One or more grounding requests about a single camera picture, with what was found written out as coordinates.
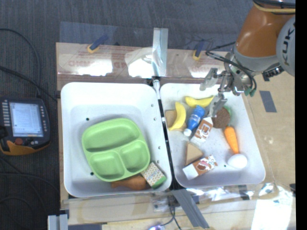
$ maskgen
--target table surface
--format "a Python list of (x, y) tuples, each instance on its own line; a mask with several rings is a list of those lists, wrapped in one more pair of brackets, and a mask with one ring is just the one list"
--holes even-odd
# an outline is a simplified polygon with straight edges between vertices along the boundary
[[(72, 81), (94, 81), (94, 82), (121, 82), (127, 78), (125, 65), (121, 62), (121, 54), (139, 50), (133, 47), (112, 46), (112, 53), (117, 54), (116, 62), (113, 57), (113, 73), (107, 77), (93, 77), (81, 75), (87, 73), (77, 73), (67, 71), (85, 69), (82, 65), (84, 48), (87, 45), (57, 43), (57, 71), (58, 71), (58, 91), (68, 82)], [(101, 49), (98, 58), (104, 58)], [(223, 70), (224, 66), (219, 61), (201, 55), (200, 61), (193, 61), (191, 50), (167, 50), (167, 67), (171, 75), (180, 77), (181, 80), (199, 82), (199, 78), (204, 78), (211, 67)], [(181, 72), (174, 67), (181, 65)], [(247, 191), (254, 195), (250, 200), (244, 200), (238, 196), (233, 188), (214, 188), (201, 196), (198, 207), (204, 215), (206, 221), (211, 226), (210, 229), (259, 229), (260, 224), (267, 226), (296, 226), (295, 196), (290, 184), (295, 184), (295, 79), (287, 73), (270, 78), (264, 81), (262, 76), (255, 77), (258, 84), (258, 91), (253, 97), (243, 96), (246, 110), (254, 130), (254, 135), (260, 149), (260, 153), (265, 164), (266, 178), (262, 184), (247, 186)], [(144, 79), (133, 78), (134, 82), (144, 82)], [(262, 101), (261, 92), (270, 93), (273, 99), (276, 112), (267, 112)], [(171, 215), (161, 204), (161, 195), (126, 195), (121, 197), (106, 196), (95, 198), (69, 198), (63, 182), (63, 144), (61, 126), (61, 105), (58, 101), (59, 119), (59, 161), (60, 161), (60, 191), (61, 207), (69, 209), (69, 224), (87, 223), (107, 223), (103, 229), (148, 229), (159, 223), (166, 223), (171, 219)], [(263, 193), (263, 187), (274, 187), (270, 193)], [(222, 197), (219, 190), (223, 190), (226, 196)], [(176, 209), (176, 219), (182, 229), (193, 228), (185, 212), (181, 207)], [(166, 229), (177, 229), (175, 222), (168, 224)]]

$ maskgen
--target blue bottle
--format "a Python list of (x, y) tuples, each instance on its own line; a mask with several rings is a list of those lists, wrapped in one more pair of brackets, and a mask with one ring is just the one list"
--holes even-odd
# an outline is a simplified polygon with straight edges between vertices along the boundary
[(204, 116), (205, 109), (202, 108), (200, 105), (197, 105), (188, 119), (188, 127), (183, 131), (183, 134), (189, 137), (192, 134), (192, 130), (198, 126)]

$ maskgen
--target screen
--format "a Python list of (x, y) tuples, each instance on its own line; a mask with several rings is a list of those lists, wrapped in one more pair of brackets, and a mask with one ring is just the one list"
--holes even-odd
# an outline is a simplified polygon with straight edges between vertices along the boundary
[(10, 103), (13, 136), (42, 137), (44, 135), (39, 106), (29, 103)]

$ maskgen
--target yellow banana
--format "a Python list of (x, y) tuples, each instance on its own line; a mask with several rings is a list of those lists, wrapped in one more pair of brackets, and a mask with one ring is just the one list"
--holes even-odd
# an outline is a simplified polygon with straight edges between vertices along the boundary
[(170, 131), (181, 128), (186, 121), (187, 112), (184, 105), (180, 102), (175, 102), (175, 109), (177, 112), (177, 116), (173, 125), (168, 128)]
[(210, 102), (212, 101), (213, 98), (214, 98), (214, 96), (202, 98), (202, 99), (194, 99), (193, 97), (186, 96), (185, 100), (186, 100), (186, 103), (190, 107), (194, 108), (194, 107), (196, 107), (196, 105), (200, 105), (201, 107), (207, 107), (210, 104)]

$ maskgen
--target blue clamp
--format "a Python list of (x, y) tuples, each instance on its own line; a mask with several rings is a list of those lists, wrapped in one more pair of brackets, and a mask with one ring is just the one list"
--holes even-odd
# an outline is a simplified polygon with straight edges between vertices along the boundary
[(94, 53), (99, 49), (99, 45), (103, 44), (108, 38), (109, 37), (106, 34), (104, 34), (103, 36), (98, 38), (95, 42), (93, 42), (91, 45), (89, 45), (87, 47), (87, 51), (91, 54)]
[(202, 39), (198, 44), (195, 45), (194, 52), (193, 52), (194, 60), (199, 60), (201, 58), (201, 51), (202, 51), (204, 44), (205, 44), (205, 40)]

